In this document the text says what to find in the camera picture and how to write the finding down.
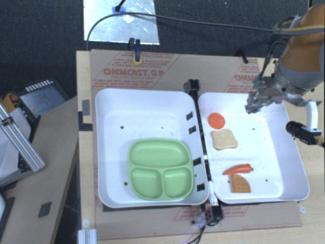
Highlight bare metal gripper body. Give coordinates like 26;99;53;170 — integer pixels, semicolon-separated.
252;75;311;107

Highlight orange round slice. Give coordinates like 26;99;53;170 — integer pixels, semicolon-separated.
208;112;226;131

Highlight white plastic tray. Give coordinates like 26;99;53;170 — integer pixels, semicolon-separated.
95;87;211;209
197;92;311;205

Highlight beige bread slice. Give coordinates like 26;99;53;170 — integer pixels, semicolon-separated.
211;129;239;151

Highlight thin black and white rod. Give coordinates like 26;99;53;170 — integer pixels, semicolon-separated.
190;90;219;206

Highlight orange carrot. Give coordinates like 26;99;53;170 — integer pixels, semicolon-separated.
222;163;254;176

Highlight brown waffle wedge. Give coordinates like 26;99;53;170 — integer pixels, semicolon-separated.
230;174;252;194

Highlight brown cardboard board, red print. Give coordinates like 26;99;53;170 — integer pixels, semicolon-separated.
89;49;303;241

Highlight green divided plate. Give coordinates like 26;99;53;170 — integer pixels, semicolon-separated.
127;138;195;201

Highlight black cylinder on white bracket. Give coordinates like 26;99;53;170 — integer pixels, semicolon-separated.
285;101;323;146

